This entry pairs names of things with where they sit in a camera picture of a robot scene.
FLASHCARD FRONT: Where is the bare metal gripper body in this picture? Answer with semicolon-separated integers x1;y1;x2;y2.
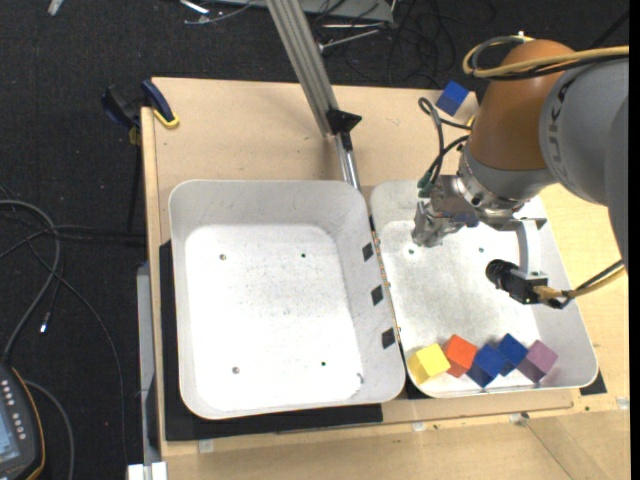
423;173;522;235

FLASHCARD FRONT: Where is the purple cube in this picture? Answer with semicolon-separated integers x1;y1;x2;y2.
516;339;559;384

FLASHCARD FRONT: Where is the white plastic tray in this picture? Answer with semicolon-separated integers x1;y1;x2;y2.
368;180;600;400
167;178;407;421

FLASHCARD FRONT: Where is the black cylinder on white bracket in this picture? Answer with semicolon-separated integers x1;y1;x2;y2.
484;216;550;306

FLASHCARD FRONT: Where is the yellow cube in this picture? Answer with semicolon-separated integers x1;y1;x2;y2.
406;342;452;386

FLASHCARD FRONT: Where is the blue cube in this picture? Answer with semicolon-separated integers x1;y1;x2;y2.
465;343;508;389
434;80;472;118
496;332;530;377

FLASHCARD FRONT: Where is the orange cube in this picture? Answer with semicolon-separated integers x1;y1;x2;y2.
442;334;479;379

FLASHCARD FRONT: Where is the pale wood board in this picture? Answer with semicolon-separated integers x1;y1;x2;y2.
149;76;630;458

